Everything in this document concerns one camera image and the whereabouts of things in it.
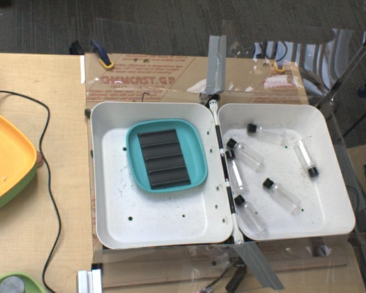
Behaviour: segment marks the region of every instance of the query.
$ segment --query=black cap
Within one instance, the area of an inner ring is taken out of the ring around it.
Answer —
[[[234,198],[234,203],[236,203],[237,206],[240,206],[244,202],[245,202],[245,199],[241,195],[238,195]]]
[[[307,172],[309,173],[309,176],[311,178],[318,176],[318,170],[317,170],[316,166],[311,167],[310,169],[307,170]]]
[[[267,189],[271,188],[274,184],[274,181],[272,181],[270,178],[267,178],[264,183],[263,186],[266,187]]]
[[[236,140],[234,140],[234,139],[232,139],[232,138],[230,138],[226,145],[227,145],[229,148],[233,149],[233,148],[236,146],[236,144],[237,144],[237,141],[236,141]]]
[[[246,130],[252,134],[256,133],[256,129],[257,129],[257,126],[254,124],[248,124],[248,127],[246,128]]]
[[[235,159],[236,155],[234,154],[234,150],[227,150],[225,152],[226,158],[227,159]]]

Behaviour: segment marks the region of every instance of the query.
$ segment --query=clear tube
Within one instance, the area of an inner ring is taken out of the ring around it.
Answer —
[[[301,199],[296,197],[289,190],[283,188],[280,184],[274,183],[271,179],[267,178],[263,183],[264,188],[284,209],[296,215],[301,209]]]
[[[235,195],[249,193],[248,184],[244,180],[244,172],[239,161],[236,160],[234,150],[225,152],[229,162],[229,173],[231,177],[232,189],[235,190]]]
[[[308,172],[311,178],[318,176],[318,170],[316,168],[316,164],[312,159],[312,156],[309,153],[309,150],[306,147],[305,141],[303,139],[299,139],[294,144],[295,153],[298,156],[298,159],[301,162],[303,168]]]
[[[265,142],[275,143],[278,145],[285,145],[285,132],[274,132],[263,127],[258,127],[254,124],[249,124],[247,127],[249,135],[257,137]]]
[[[268,224],[252,203],[246,201],[241,195],[238,195],[234,201],[237,206],[237,221],[243,232],[246,233],[247,230],[252,231],[253,234],[266,232]]]
[[[236,158],[256,172],[264,169],[264,157],[242,142],[229,139],[227,146],[234,150]]]

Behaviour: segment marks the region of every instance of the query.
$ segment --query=dark floor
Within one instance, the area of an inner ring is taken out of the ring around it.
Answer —
[[[68,47],[75,39],[86,51],[91,51],[90,40],[95,37],[100,19],[126,22],[143,31],[152,26],[175,35],[195,32],[196,38],[204,36],[205,46],[208,35],[223,33],[223,20],[247,22],[247,29],[258,22],[267,22],[366,31],[362,1],[12,0],[9,7],[0,8],[0,52],[68,54]],[[192,40],[187,38],[187,44],[181,50],[185,53],[171,54],[189,54]],[[140,51],[139,45],[128,46]],[[366,58],[338,95],[337,121],[340,134],[346,134],[348,147],[366,144],[366,98],[356,94],[365,82]],[[355,123],[356,128],[348,132]]]

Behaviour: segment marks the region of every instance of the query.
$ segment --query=blue and yellow clamp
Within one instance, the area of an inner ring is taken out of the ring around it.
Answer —
[[[103,48],[99,41],[92,39],[91,40],[92,48],[99,55],[99,62],[106,70],[112,70],[114,67],[114,63],[110,60],[107,51]]]

